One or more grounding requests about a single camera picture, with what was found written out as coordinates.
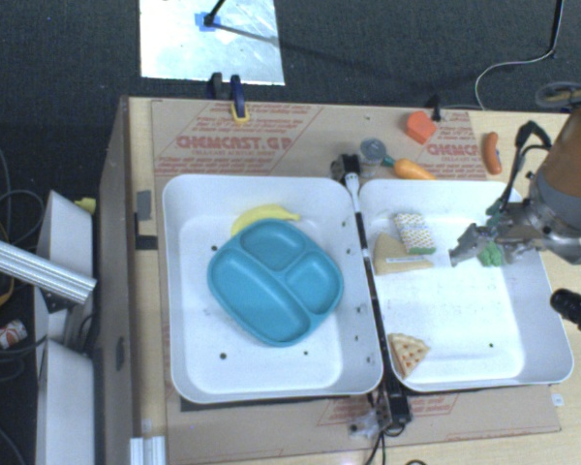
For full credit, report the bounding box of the thin black and white rod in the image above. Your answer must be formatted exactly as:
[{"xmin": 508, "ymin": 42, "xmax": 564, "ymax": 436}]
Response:
[{"xmin": 346, "ymin": 172, "xmax": 397, "ymax": 392}]

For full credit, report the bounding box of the red and white can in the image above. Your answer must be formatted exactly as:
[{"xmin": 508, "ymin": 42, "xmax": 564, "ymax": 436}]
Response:
[{"xmin": 0, "ymin": 319, "xmax": 29, "ymax": 351}]

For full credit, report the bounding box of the small grey can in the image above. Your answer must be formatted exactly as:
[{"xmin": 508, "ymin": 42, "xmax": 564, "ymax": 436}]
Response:
[{"xmin": 358, "ymin": 137, "xmax": 388, "ymax": 179}]

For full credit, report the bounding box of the blue divided plate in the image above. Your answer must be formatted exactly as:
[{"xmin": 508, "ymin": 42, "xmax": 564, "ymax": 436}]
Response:
[{"xmin": 206, "ymin": 218, "xmax": 346, "ymax": 349}]

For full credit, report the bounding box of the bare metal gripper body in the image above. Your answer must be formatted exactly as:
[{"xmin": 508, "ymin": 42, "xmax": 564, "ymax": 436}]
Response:
[{"xmin": 492, "ymin": 202, "xmax": 581, "ymax": 266}]

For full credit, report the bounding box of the pizza slice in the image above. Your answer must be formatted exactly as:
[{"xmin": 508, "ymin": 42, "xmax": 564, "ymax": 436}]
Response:
[{"xmin": 386, "ymin": 332, "xmax": 432, "ymax": 382}]

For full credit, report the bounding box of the beige bread slice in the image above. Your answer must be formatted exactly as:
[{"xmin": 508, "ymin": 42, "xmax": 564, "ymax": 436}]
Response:
[{"xmin": 372, "ymin": 231, "xmax": 436, "ymax": 277}]

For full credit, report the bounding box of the white plastic tray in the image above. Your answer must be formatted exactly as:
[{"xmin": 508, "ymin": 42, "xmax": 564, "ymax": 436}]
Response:
[
  {"xmin": 357, "ymin": 177, "xmax": 576, "ymax": 393},
  {"xmin": 161, "ymin": 172, "xmax": 385, "ymax": 405}
]

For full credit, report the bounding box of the brown cardboard board red print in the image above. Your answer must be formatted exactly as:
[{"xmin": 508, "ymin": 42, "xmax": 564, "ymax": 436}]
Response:
[{"xmin": 149, "ymin": 98, "xmax": 563, "ymax": 448}]

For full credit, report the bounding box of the orange carton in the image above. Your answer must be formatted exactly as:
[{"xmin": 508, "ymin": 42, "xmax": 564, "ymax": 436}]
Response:
[{"xmin": 406, "ymin": 109, "xmax": 439, "ymax": 146}]

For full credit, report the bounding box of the yellow banana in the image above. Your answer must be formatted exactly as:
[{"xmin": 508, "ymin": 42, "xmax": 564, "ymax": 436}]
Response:
[{"xmin": 229, "ymin": 203, "xmax": 302, "ymax": 237}]

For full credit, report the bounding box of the orange sausage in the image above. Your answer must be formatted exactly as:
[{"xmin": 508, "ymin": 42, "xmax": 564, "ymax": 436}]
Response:
[{"xmin": 480, "ymin": 131, "xmax": 505, "ymax": 176}]

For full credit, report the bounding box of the white patterned packet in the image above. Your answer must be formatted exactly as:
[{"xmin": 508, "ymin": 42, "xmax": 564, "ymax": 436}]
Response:
[{"xmin": 392, "ymin": 211, "xmax": 439, "ymax": 257}]

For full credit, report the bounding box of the green broccoli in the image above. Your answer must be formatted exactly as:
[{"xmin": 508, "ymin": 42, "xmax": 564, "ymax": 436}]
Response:
[{"xmin": 475, "ymin": 239, "xmax": 505, "ymax": 268}]

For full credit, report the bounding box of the orange carrot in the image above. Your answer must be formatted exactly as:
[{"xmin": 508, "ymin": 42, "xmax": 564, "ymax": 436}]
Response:
[{"xmin": 382, "ymin": 156, "xmax": 438, "ymax": 182}]

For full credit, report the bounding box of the black cylinder on white bracket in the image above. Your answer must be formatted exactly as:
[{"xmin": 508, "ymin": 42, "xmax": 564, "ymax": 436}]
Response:
[{"xmin": 549, "ymin": 288, "xmax": 581, "ymax": 341}]

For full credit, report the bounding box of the black block with thin wires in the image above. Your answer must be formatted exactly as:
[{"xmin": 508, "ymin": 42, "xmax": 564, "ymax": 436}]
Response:
[
  {"xmin": 376, "ymin": 388, "xmax": 413, "ymax": 428},
  {"xmin": 330, "ymin": 152, "xmax": 363, "ymax": 182}
]

